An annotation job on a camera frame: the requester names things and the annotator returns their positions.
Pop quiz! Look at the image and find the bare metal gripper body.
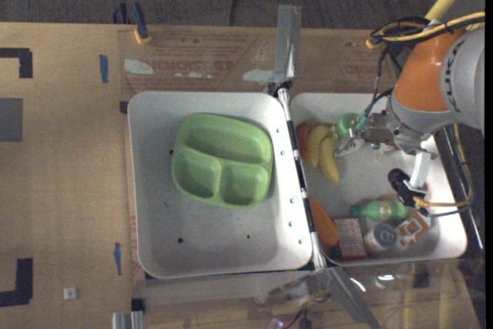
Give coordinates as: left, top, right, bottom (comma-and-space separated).
361, 112, 410, 152

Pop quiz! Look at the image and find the green rounded toy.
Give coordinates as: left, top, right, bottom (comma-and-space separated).
335, 112, 361, 139

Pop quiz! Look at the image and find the orange carrot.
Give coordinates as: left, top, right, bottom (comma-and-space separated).
309, 197, 343, 258

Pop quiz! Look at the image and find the black cylinder on white bracket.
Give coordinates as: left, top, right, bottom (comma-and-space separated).
387, 149, 433, 207

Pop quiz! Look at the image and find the white plastic tray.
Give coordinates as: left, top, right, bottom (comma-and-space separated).
126, 90, 314, 280
288, 92, 468, 267

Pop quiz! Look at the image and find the red sausage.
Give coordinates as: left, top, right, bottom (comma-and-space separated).
295, 122, 314, 161

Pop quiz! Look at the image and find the green divided plate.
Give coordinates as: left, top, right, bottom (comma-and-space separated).
170, 112, 275, 209

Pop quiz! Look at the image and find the small silver can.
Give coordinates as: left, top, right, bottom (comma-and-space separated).
363, 223, 398, 256

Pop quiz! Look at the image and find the red carton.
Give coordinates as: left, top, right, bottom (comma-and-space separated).
332, 217, 367, 260

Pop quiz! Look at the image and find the yellow banana bunch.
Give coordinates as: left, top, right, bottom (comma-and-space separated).
307, 124, 341, 184

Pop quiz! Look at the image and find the green plastic bottle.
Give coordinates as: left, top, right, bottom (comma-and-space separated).
349, 200, 410, 223

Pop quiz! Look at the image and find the orange and white packet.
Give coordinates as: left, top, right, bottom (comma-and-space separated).
394, 211, 431, 248

